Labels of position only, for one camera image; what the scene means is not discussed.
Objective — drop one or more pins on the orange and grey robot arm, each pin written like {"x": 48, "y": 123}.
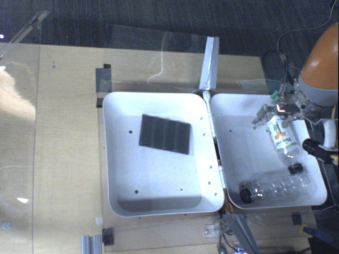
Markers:
{"x": 321, "y": 62}

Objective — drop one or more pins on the black ribbed rectangular packet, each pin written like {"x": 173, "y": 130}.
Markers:
{"x": 165, "y": 134}

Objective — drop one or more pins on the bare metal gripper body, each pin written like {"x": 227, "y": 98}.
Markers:
{"x": 287, "y": 108}

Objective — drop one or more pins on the black cylinder on white bracket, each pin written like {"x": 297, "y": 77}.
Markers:
{"x": 321, "y": 144}

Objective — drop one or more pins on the thin black and white rod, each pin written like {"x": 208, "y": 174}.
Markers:
{"x": 215, "y": 144}

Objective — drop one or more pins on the clear plastic bottle black cap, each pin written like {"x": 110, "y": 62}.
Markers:
{"x": 278, "y": 188}

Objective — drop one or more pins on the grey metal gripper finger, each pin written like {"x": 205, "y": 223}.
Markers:
{"x": 293, "y": 117}
{"x": 260, "y": 116}

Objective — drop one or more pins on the white plastic tray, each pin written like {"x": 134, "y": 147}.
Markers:
{"x": 159, "y": 173}
{"x": 246, "y": 157}

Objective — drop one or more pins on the clear bottle with green label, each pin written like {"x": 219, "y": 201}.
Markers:
{"x": 284, "y": 141}

